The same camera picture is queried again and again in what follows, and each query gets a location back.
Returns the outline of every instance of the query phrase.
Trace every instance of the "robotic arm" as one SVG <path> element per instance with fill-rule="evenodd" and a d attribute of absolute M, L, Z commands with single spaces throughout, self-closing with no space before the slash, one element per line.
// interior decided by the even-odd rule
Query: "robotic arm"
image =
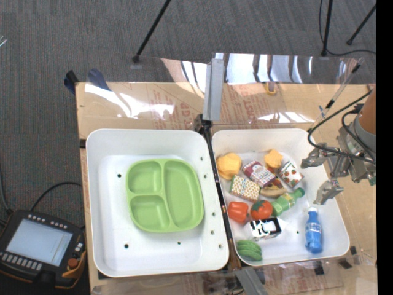
<path fill-rule="evenodd" d="M 343 126 L 337 136 L 340 147 L 327 147 L 326 143 L 314 144 L 315 148 L 302 160 L 302 168 L 316 167 L 328 161 L 330 179 L 324 182 L 317 192 L 314 204 L 323 205 L 344 189 L 337 178 L 351 175 L 358 183 L 367 179 L 371 186 L 376 184 L 376 87 L 371 91 L 361 110 L 347 112 L 342 119 Z M 348 126 L 344 118 L 357 113 Z"/>

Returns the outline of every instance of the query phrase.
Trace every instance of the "red bell pepper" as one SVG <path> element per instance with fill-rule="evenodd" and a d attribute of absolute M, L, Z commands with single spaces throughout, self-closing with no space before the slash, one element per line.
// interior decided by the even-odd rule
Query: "red bell pepper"
<path fill-rule="evenodd" d="M 245 202 L 231 201 L 228 206 L 228 216 L 238 223 L 244 223 L 248 214 L 248 204 Z"/>

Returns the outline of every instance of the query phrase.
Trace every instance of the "green plate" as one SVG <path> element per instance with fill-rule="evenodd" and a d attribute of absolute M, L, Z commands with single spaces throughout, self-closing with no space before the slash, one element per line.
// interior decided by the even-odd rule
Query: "green plate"
<path fill-rule="evenodd" d="M 149 159 L 132 164 L 126 191 L 131 219 L 147 232 L 189 230 L 203 219 L 198 176 L 183 160 Z"/>

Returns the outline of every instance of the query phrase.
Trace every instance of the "dark gray floor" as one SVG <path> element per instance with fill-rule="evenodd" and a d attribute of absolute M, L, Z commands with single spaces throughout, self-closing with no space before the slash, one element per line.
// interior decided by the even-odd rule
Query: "dark gray floor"
<path fill-rule="evenodd" d="M 62 181 L 81 182 L 75 97 L 69 70 L 84 81 L 99 69 L 128 81 L 128 64 L 166 0 L 0 0 L 0 167 L 9 207 L 29 209 Z M 208 63 L 213 52 L 320 56 L 328 1 L 172 0 L 142 55 Z M 346 41 L 376 0 L 333 0 L 328 56 L 376 52 L 376 12 L 353 45 Z M 376 55 L 364 58 L 352 83 L 376 82 Z M 37 211 L 82 225 L 78 186 L 50 192 Z M 0 206 L 0 218 L 6 211 Z M 43 294 L 0 275 L 1 294 Z M 70 291 L 89 294 L 88 272 Z"/>

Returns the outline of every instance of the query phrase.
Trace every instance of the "blue object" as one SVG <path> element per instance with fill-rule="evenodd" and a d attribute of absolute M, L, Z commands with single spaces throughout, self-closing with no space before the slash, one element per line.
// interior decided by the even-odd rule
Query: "blue object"
<path fill-rule="evenodd" d="M 312 253 L 320 253 L 322 251 L 322 226 L 318 220 L 318 210 L 314 207 L 308 209 L 306 248 Z"/>

